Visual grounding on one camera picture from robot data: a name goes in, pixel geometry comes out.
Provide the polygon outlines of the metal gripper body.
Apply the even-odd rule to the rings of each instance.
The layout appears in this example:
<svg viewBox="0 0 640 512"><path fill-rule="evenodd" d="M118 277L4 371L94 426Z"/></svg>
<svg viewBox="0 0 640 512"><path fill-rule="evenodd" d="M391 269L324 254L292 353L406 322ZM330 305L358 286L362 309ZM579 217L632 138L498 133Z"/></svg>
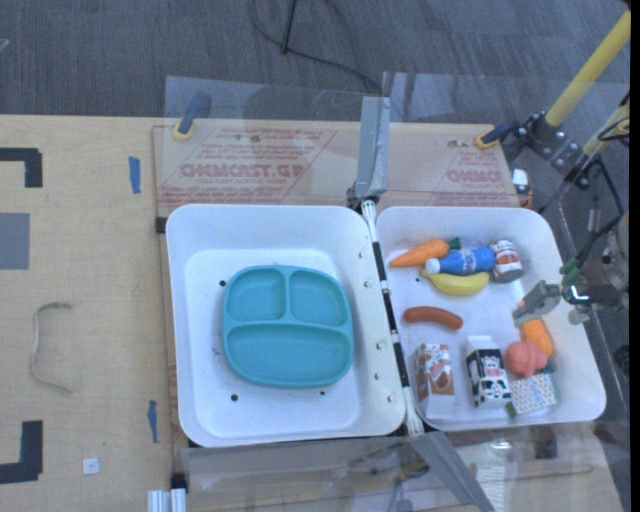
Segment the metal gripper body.
<svg viewBox="0 0 640 512"><path fill-rule="evenodd" d="M591 307L620 307L620 292L609 284L573 284L562 289L563 298L570 304Z"/></svg>

